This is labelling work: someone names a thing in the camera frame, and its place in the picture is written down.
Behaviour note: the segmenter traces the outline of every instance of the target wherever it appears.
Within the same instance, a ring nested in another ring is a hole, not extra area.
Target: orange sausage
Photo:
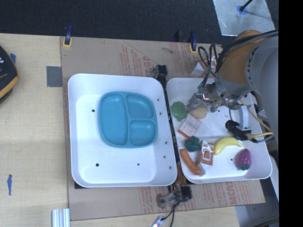
[[[180,155],[185,162],[185,164],[188,166],[188,168],[196,175],[201,174],[201,169],[197,167],[197,165],[193,162],[193,160],[190,158],[187,149],[183,148],[180,150]]]

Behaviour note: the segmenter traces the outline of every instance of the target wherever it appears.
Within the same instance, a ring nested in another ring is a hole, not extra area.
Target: cardboard
[[[77,73],[124,76],[150,76],[156,65],[167,65],[167,81],[173,77],[197,78],[192,75],[200,61],[187,43],[116,40],[74,37],[70,47],[62,45],[61,60],[63,104],[67,152],[68,195],[71,220],[108,218],[169,212],[158,207],[157,196],[169,193],[159,187],[81,188],[71,175],[69,109],[67,83]],[[199,44],[208,50],[209,44]],[[180,204],[176,211],[197,210],[264,203],[259,180],[191,184],[193,198]]]

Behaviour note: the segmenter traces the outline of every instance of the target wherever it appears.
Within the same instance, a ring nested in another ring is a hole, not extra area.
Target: wooden table
[[[47,66],[61,66],[60,37],[0,34],[16,55],[20,79],[0,104],[0,226],[51,226],[53,209],[69,207],[61,87],[48,87]],[[12,175],[11,195],[7,180]],[[150,226],[159,214],[72,221],[72,227]],[[169,226],[170,219],[163,227]],[[173,227],[236,227],[234,207],[180,211]]]

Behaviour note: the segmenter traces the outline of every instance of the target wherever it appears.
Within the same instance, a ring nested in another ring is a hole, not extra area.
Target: blue plate
[[[104,94],[99,103],[98,123],[103,140],[110,146],[145,147],[157,138],[157,116],[153,103],[138,93]]]

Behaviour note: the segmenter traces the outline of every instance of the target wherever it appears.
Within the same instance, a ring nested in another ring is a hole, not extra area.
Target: toy banana
[[[218,155],[226,146],[232,146],[232,145],[242,146],[243,143],[238,142],[234,137],[225,137],[219,139],[214,144],[214,154]]]

